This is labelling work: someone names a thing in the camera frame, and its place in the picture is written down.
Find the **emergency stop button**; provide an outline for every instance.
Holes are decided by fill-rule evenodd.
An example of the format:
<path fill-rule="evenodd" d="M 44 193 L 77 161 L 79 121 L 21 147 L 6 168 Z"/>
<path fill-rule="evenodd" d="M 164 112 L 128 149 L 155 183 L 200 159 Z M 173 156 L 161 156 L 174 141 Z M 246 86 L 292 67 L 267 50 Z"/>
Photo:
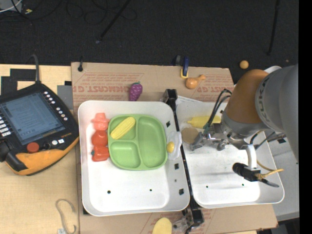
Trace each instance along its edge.
<path fill-rule="evenodd" d="M 30 154 L 34 154 L 39 151 L 39 144 L 36 142 L 30 142 L 27 147 L 27 152 Z"/>

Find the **white cable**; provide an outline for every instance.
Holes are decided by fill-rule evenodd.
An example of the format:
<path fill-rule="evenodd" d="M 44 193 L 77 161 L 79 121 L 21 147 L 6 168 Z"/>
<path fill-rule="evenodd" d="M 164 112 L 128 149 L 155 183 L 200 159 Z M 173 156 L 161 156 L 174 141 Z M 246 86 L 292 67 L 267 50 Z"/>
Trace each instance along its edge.
<path fill-rule="evenodd" d="M 23 1 L 23 0 L 19 0 L 19 1 L 15 4 L 15 6 L 19 5 L 20 2 L 22 2 L 22 1 Z M 13 9 L 13 8 L 14 8 L 14 6 L 12 6 L 12 7 L 10 7 L 10 8 L 7 8 L 7 9 L 4 9 L 4 10 L 0 10 L 0 13 L 1 13 L 1 12 L 4 12 L 4 11 L 8 11 L 8 10 Z"/>

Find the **display screen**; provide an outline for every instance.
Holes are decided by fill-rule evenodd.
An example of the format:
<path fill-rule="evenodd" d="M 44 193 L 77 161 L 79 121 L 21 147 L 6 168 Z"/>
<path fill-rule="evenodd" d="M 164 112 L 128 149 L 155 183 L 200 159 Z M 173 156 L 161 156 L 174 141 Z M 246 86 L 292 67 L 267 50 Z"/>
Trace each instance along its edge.
<path fill-rule="evenodd" d="M 65 129 L 41 93 L 1 103 L 0 110 L 22 145 Z"/>

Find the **black backdrop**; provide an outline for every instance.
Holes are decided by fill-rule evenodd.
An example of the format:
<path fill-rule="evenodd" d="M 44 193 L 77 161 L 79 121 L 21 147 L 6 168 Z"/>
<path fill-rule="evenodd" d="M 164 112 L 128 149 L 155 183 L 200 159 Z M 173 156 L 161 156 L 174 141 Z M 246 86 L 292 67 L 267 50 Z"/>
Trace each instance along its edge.
<path fill-rule="evenodd" d="M 299 0 L 280 0 L 270 55 L 277 0 L 130 0 L 112 24 L 126 1 L 23 0 L 20 13 L 0 12 L 0 63 L 24 64 L 36 54 L 42 65 L 81 56 L 171 65 L 180 55 L 190 66 L 229 68 L 234 83 L 250 69 L 298 63 Z"/>

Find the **white tray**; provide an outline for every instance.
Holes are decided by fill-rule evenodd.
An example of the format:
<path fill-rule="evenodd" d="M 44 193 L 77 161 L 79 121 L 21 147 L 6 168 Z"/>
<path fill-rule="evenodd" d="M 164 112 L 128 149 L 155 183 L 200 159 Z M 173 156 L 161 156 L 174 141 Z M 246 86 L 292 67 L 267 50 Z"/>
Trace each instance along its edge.
<path fill-rule="evenodd" d="M 78 120 L 85 210 L 94 216 L 105 216 L 185 209 L 190 193 L 181 154 L 176 160 L 168 159 L 164 166 L 147 171 L 120 169 L 110 158 L 92 161 L 91 136 L 95 131 L 91 120 L 96 113 L 105 113 L 109 119 L 122 114 L 146 114 L 162 123 L 166 137 L 176 132 L 173 111 L 163 102 L 90 100 L 82 103 Z"/>
<path fill-rule="evenodd" d="M 177 106 L 176 114 L 180 131 L 191 127 L 187 123 L 192 117 L 209 116 L 215 103 L 182 102 Z M 260 143 L 265 135 L 259 134 L 254 144 Z M 238 150 L 227 145 L 222 151 L 214 147 L 203 146 L 191 151 L 189 144 L 182 143 L 186 162 L 188 164 L 192 190 L 195 201 L 203 208 L 221 208 L 229 206 L 279 203 L 284 198 L 284 188 L 279 174 L 275 173 L 266 179 L 279 185 L 278 188 L 261 182 L 249 182 L 233 172 L 232 166 L 236 162 L 248 165 L 245 150 Z M 266 143 L 256 151 L 257 159 L 264 166 L 276 169 L 273 156 Z"/>

